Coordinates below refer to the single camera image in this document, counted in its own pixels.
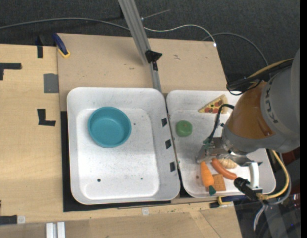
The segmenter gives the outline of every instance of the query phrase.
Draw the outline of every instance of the toy carrot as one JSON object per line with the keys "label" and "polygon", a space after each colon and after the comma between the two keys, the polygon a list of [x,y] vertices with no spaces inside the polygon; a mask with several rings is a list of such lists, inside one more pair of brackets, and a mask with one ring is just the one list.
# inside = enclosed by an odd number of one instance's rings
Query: toy carrot
{"label": "toy carrot", "polygon": [[216,193],[216,190],[213,187],[215,184],[214,177],[205,161],[201,162],[201,177],[203,185],[209,190],[209,194],[214,195]]}

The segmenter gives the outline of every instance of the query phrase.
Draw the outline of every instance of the green circle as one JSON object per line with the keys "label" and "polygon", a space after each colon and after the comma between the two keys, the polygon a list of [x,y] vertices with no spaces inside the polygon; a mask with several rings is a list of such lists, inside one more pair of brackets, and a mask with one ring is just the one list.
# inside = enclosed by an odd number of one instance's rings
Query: green circle
{"label": "green circle", "polygon": [[179,121],[176,125],[176,132],[179,137],[187,137],[192,133],[192,124],[188,121]]}

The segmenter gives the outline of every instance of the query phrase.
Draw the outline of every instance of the wooden table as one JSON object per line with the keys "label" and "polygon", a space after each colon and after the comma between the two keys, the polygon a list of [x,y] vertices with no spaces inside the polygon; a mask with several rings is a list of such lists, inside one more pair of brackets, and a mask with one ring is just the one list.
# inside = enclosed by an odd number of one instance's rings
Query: wooden table
{"label": "wooden table", "polygon": [[[201,200],[177,198],[168,205],[148,207],[148,216],[142,216],[141,207],[63,212],[60,111],[66,110],[67,92],[77,86],[152,85],[132,38],[60,36],[71,51],[67,59],[55,47],[43,47],[43,57],[38,58],[36,46],[0,44],[0,63],[22,64],[21,70],[4,70],[0,80],[0,214],[22,215],[27,222],[23,228],[1,226],[0,234],[10,237],[27,230],[39,234],[40,223],[66,221],[69,237],[80,237],[84,228],[95,237],[102,227],[108,237],[141,237],[142,232],[163,237],[170,232],[175,237],[240,238],[234,207],[210,209]],[[212,43],[150,39],[150,44],[163,53],[158,66],[165,94],[175,89],[225,90]],[[59,75],[59,93],[44,91],[45,74]],[[55,126],[38,125],[38,109],[45,109],[46,120],[56,121]]]}

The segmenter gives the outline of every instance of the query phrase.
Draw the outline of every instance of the carrot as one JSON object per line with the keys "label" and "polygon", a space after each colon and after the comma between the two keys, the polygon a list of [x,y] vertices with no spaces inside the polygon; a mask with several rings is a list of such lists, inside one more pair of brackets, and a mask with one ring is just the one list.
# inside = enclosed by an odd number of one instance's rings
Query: carrot
{"label": "carrot", "polygon": [[215,184],[214,177],[205,161],[201,162],[201,177],[203,185],[209,189],[210,195],[214,195],[216,193],[216,190],[213,187]]}
{"label": "carrot", "polygon": [[212,165],[216,171],[218,171],[220,174],[222,174],[227,179],[235,180],[237,178],[237,175],[233,172],[228,171],[226,168],[224,168],[223,165],[220,163],[220,161],[217,158],[212,159]]}

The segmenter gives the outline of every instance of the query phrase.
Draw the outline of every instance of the blue clamp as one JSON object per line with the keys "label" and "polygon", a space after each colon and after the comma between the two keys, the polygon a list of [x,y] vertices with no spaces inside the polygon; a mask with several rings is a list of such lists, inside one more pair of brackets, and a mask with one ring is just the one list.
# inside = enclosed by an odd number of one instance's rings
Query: blue clamp
{"label": "blue clamp", "polygon": [[56,42],[57,46],[59,47],[58,51],[59,53],[64,57],[64,58],[68,58],[70,56],[70,51],[66,48],[64,42],[62,41],[62,39],[60,38],[60,36],[58,36],[57,34],[53,34],[52,35],[54,41]]}

